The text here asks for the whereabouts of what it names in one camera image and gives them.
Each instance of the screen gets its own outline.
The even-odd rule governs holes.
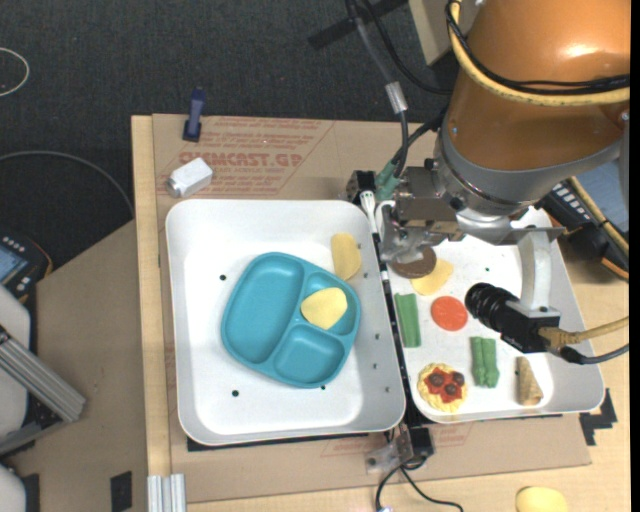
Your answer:
[[[28,261],[18,256],[15,252],[0,245],[0,282],[5,284],[17,272],[22,270]]]

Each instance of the blue clip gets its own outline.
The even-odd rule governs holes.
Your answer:
[[[200,129],[202,128],[200,116],[204,108],[204,98],[204,90],[201,87],[196,87],[191,93],[189,119],[184,123],[184,131],[182,132],[183,140],[189,142],[198,142],[200,140]]]

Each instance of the toy waffle with berries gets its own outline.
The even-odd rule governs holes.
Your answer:
[[[425,366],[418,377],[420,396],[434,409],[453,413],[467,398],[464,375],[444,363]]]

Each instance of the white eraser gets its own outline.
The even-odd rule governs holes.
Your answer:
[[[211,183],[212,177],[211,167],[198,157],[173,171],[165,186],[171,197],[188,197]]]

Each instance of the red circle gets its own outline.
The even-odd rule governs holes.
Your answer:
[[[447,331],[459,331],[469,315],[464,304],[455,297],[438,297],[431,304],[431,316],[436,324]]]

